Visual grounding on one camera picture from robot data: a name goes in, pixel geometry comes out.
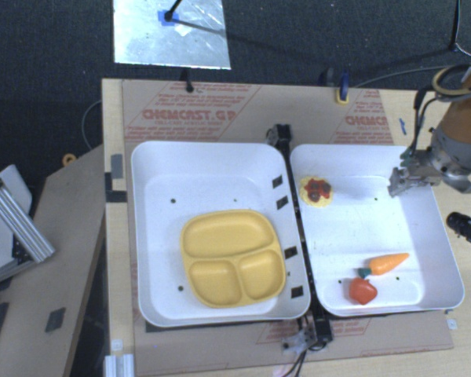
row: blue tape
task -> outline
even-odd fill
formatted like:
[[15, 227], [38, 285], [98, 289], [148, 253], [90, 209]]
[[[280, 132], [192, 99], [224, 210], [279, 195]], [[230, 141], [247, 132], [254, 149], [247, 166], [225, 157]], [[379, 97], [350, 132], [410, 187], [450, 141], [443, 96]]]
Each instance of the blue tape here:
[[349, 73], [344, 70], [340, 77], [340, 99], [342, 101], [347, 100], [347, 93], [349, 91]]
[[166, 10], [166, 9], [163, 9], [163, 10], [157, 12], [157, 17], [159, 18], [159, 22], [161, 23], [161, 25], [163, 27], [174, 27], [174, 25], [176, 25], [174, 23], [174, 21], [179, 21], [180, 16], [175, 11], [173, 13], [173, 18], [171, 19], [171, 21], [166, 21], [165, 18], [164, 18], [164, 14], [166, 14], [167, 12], [168, 12], [168, 10]]
[[400, 125], [401, 125], [401, 131], [403, 132], [403, 135], [407, 135], [407, 131], [405, 129], [405, 122], [401, 118], [400, 118]]

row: metal plate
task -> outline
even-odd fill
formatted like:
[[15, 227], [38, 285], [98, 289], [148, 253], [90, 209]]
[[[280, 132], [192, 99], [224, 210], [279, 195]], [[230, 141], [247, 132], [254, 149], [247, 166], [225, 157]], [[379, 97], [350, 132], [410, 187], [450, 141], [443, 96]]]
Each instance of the metal plate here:
[[221, 0], [114, 0], [115, 62], [230, 69]]

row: yellow plate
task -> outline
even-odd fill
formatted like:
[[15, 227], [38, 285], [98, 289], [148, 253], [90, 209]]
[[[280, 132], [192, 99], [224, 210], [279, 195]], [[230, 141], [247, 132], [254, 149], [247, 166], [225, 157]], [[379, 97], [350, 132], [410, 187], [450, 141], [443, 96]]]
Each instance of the yellow plate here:
[[276, 231], [253, 210], [191, 219], [181, 231], [181, 255], [195, 296], [209, 307], [263, 302], [277, 296], [286, 281]]

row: cable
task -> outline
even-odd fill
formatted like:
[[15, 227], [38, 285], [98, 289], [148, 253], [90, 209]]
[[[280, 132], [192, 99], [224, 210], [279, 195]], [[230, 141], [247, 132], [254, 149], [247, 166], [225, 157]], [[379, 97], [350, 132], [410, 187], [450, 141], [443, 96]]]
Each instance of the cable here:
[[415, 154], [415, 150], [417, 149], [418, 135], [420, 134], [422, 125], [424, 124], [425, 111], [427, 110], [429, 105], [435, 101], [438, 101], [437, 97], [429, 99], [425, 103], [424, 108], [422, 109], [422, 113], [420, 115], [418, 108], [415, 110], [414, 140], [410, 144], [410, 156], [413, 156]]
[[297, 372], [295, 373], [295, 377], [300, 377], [300, 370], [301, 370], [301, 367], [304, 365], [304, 360], [306, 356], [307, 356], [307, 350], [302, 354], [300, 363], [298, 364]]
[[82, 137], [84, 139], [84, 142], [86, 143], [87, 145], [87, 148], [89, 150], [93, 149], [93, 147], [91, 146], [91, 144], [89, 143], [89, 141], [87, 141], [87, 136], [86, 136], [86, 117], [87, 115], [89, 114], [89, 112], [95, 108], [96, 106], [98, 106], [99, 104], [101, 103], [101, 101], [96, 101], [94, 102], [93, 104], [91, 104], [87, 109], [86, 111], [84, 112], [84, 115], [82, 116], [82, 125], [81, 125], [81, 128], [82, 128]]
[[458, 29], [461, 24], [461, 5], [462, 0], [457, 0], [457, 5], [455, 6], [455, 14], [456, 14], [456, 23], [455, 23], [455, 33], [453, 35], [454, 45], [453, 47], [456, 48], [459, 52], [464, 53], [466, 56], [471, 57], [471, 53], [464, 50], [457, 42], [458, 39]]
[[323, 342], [322, 344], [320, 344], [319, 341], [318, 341], [314, 345], [310, 346], [309, 350], [311, 352], [319, 352], [320, 350], [323, 350], [324, 348], [326, 348], [327, 344], [328, 344], [328, 342]]
[[306, 354], [307, 354], [307, 350], [304, 350], [302, 353], [300, 353], [297, 357], [297, 360], [293, 363], [293, 366], [291, 367], [291, 369], [288, 370], [288, 372], [285, 375], [282, 375], [281, 377], [288, 377], [289, 375], [291, 375], [291, 373], [293, 373], [294, 369], [297, 368], [298, 365], [300, 365], [298, 369], [298, 371], [300, 371], [301, 365], [304, 363]]
[[460, 71], [467, 71], [469, 68], [470, 66], [468, 64], [459, 64], [457, 66], [444, 68], [443, 70], [438, 71], [433, 77], [432, 82], [433, 89], [436, 91], [436, 97], [440, 101], [463, 101], [465, 99], [471, 98], [471, 87], [449, 90], [441, 86], [441, 83], [448, 75]]
[[376, 79], [368, 79], [367, 81], [363, 81], [362, 83], [353, 86], [352, 88], [359, 88], [360, 86], [365, 86], [365, 85], [371, 84], [375, 81], [380, 81], [381, 79], [388, 79], [388, 78], [391, 78], [391, 77], [397, 77], [398, 75], [411, 74], [411, 73], [420, 72], [420, 71], [435, 71], [435, 70], [441, 70], [442, 68], [447, 68], [447, 67], [450, 67], [450, 66], [414, 68], [413, 70], [393, 72], [392, 74], [383, 75], [381, 77], [377, 77]]

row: plastic carrot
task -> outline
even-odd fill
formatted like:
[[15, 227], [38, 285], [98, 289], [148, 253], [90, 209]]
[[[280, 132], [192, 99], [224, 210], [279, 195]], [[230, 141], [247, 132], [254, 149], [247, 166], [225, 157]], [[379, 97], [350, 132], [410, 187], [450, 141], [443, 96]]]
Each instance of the plastic carrot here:
[[395, 269], [408, 257], [410, 257], [408, 253], [399, 253], [372, 258], [368, 268], [358, 269], [358, 274], [362, 278], [366, 278], [368, 275], [382, 275], [383, 273], [388, 273], [391, 269]]

